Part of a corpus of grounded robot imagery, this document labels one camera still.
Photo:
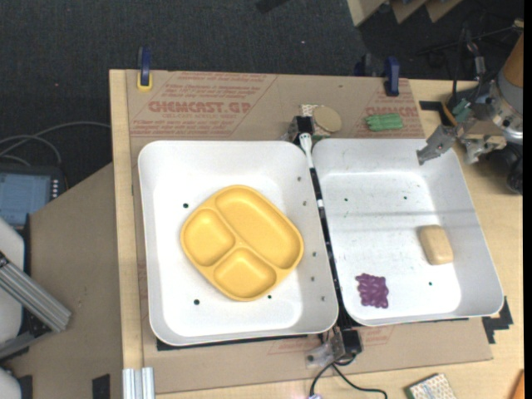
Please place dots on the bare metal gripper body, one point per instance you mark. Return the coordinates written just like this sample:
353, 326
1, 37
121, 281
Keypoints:
482, 130

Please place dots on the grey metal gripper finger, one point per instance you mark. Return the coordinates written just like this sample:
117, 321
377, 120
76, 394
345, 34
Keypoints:
436, 136
432, 153

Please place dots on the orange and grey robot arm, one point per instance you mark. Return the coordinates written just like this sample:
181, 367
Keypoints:
512, 65

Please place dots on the green asparagus bundle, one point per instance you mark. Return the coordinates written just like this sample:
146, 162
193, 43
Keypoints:
383, 122

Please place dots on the white plastic tray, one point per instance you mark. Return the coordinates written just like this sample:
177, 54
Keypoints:
386, 223
166, 239

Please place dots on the beige bread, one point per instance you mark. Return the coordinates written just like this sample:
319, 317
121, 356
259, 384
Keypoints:
435, 245

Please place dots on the beige round biscuit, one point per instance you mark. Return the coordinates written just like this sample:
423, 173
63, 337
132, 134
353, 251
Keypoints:
327, 118

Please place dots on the thin black and white rod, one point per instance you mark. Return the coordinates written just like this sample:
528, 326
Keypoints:
319, 200

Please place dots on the white patterned packet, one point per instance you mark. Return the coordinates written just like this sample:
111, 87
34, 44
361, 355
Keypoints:
430, 387
306, 110

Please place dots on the purple grapes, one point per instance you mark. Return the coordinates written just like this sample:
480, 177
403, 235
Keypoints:
372, 291

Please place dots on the brown cardboard board red print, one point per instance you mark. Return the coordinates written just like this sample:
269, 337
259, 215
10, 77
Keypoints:
249, 98

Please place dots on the yellow divided plate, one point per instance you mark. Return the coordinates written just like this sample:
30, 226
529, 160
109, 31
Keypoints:
245, 239

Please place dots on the orange flat object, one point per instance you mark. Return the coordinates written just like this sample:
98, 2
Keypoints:
518, 387

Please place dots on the black cylinder on white bracket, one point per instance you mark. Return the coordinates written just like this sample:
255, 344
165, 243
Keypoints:
514, 177

